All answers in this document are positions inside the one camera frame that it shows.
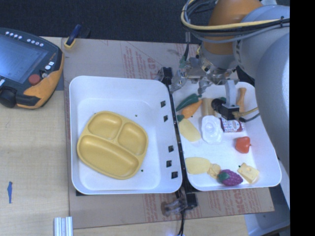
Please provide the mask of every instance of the black carpet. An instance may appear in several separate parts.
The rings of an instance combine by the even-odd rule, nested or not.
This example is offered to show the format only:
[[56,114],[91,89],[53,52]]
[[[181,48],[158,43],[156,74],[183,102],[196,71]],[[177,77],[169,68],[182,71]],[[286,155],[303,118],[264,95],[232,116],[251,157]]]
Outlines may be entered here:
[[[94,39],[184,43],[180,13],[186,1],[0,0],[0,27],[67,37],[81,24]],[[276,1],[290,6],[290,0]]]

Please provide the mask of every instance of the toy tomato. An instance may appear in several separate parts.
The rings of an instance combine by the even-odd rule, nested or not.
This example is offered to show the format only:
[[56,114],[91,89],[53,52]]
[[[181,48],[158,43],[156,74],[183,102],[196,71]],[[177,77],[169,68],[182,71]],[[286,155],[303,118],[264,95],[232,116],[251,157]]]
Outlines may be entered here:
[[248,136],[243,136],[236,139],[235,148],[241,153],[248,153],[250,151],[251,139]]

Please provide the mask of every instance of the yellow divided plate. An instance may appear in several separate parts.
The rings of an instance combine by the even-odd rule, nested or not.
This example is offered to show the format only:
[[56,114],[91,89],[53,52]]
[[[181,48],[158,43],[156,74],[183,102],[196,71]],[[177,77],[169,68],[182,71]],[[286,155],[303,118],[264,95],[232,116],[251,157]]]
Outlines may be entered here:
[[116,179],[134,176],[147,148],[147,132],[132,120],[110,111],[94,114],[77,143],[78,156],[85,164]]

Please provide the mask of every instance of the white tray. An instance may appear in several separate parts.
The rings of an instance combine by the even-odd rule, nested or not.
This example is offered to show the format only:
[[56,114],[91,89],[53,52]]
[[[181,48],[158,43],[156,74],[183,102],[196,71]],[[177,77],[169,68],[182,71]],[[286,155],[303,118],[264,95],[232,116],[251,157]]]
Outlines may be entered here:
[[[246,88],[245,94],[245,111],[257,107],[255,89],[252,85],[239,82],[236,88]],[[175,107],[192,93],[197,93],[198,84],[187,82],[184,87],[173,93]],[[226,97],[224,86],[210,86],[202,94],[206,98]],[[245,116],[245,119],[253,117],[258,112]],[[189,118],[193,125],[201,133],[202,108],[200,107],[193,117]],[[218,145],[210,145],[200,139],[197,142],[190,142],[181,136],[184,158],[187,157],[204,157],[211,163],[221,166],[221,169],[230,169],[237,172],[238,166],[246,163],[260,171],[259,179],[250,184],[245,179],[243,183],[236,186],[225,186],[209,176],[207,173],[192,175],[188,173],[189,182],[194,188],[200,191],[214,191],[224,189],[244,189],[257,187],[276,186],[281,181],[281,170],[275,150],[270,142],[266,130],[262,124],[261,118],[257,117],[252,121],[245,123],[245,130],[238,133],[224,133],[222,142]],[[241,136],[249,136],[251,139],[250,151],[242,154],[235,149],[235,139]]]
[[[166,86],[155,80],[94,76],[74,78],[69,86],[71,176],[83,194],[172,193],[182,184],[181,163]],[[142,126],[149,137],[140,170],[129,179],[96,172],[78,157],[76,146],[91,116],[112,111]]]

